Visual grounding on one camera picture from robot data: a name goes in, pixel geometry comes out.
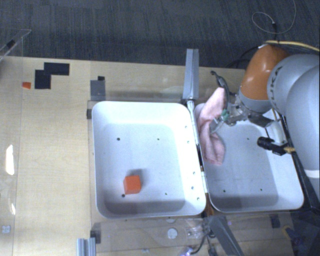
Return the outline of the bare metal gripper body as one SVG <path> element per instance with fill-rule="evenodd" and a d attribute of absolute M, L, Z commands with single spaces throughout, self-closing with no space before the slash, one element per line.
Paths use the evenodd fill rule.
<path fill-rule="evenodd" d="M 239 96 L 231 98 L 225 104 L 221 119 L 229 126 L 234 126 L 239 121 L 245 121 L 250 115 L 250 110 L 244 105 Z"/>

